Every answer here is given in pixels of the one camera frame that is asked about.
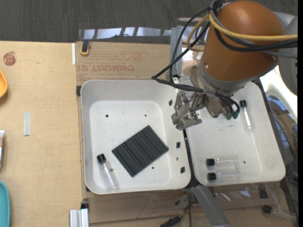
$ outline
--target dark floor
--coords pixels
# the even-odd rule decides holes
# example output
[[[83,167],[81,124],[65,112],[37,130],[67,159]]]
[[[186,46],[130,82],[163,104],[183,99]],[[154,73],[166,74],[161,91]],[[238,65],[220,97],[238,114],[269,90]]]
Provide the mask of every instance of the dark floor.
[[[212,0],[0,0],[0,40],[75,42],[80,28],[174,27]],[[298,14],[298,0],[252,0],[272,11]]]

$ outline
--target black connector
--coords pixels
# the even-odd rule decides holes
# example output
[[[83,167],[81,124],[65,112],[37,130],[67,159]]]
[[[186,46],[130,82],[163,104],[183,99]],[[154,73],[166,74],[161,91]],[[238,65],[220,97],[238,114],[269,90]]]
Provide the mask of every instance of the black connector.
[[[161,224],[160,227],[171,227],[181,221],[181,218],[179,216],[176,216],[174,218],[170,218],[169,221],[165,222],[164,224]]]

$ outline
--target wooden table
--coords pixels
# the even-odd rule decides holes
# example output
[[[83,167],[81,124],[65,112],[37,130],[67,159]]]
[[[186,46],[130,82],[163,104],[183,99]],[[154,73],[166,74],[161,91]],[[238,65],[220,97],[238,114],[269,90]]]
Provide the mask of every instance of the wooden table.
[[[11,227],[67,227],[68,213],[82,201],[76,69],[71,44],[0,42],[0,56],[15,52],[16,63],[0,68],[8,92],[0,99],[0,130],[6,147],[0,180],[9,190]],[[30,112],[30,135],[23,115]],[[280,202],[285,205],[283,194]],[[225,210],[232,226],[283,226],[260,208]],[[159,226],[168,217],[94,224],[100,227]],[[176,227],[188,226],[188,216]],[[203,213],[193,226],[210,226]]]

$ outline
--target teal object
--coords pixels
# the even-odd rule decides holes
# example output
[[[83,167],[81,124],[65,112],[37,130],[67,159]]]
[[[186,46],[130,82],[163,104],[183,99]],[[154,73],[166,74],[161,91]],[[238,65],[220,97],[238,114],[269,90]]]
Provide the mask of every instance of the teal object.
[[[4,182],[0,181],[0,227],[9,227],[9,220],[9,191]]]

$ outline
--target test tube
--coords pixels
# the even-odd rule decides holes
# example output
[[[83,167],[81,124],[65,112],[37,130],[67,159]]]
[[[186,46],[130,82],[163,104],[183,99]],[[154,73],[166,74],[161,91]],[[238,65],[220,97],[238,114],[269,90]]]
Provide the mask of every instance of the test tube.
[[[98,155],[97,160],[99,162],[99,171],[107,189],[116,189],[118,187],[118,180],[114,174],[114,170],[110,165],[110,162],[106,160],[104,154]]]
[[[263,205],[262,206],[263,213],[269,215],[275,215],[280,218],[287,219],[289,221],[292,221],[293,223],[297,220],[297,215],[293,212],[290,212],[289,210],[284,209],[278,209],[277,206],[269,206],[269,205]]]
[[[208,168],[235,168],[239,169],[239,159],[236,155],[217,156],[206,159],[206,166]]]
[[[221,170],[207,174],[210,183],[235,182],[241,179],[241,172],[237,169]]]
[[[251,131],[254,128],[254,123],[251,117],[251,113],[250,113],[250,108],[247,105],[247,101],[246,100],[241,100],[240,101],[240,118],[242,120],[243,123],[243,127],[246,131]]]

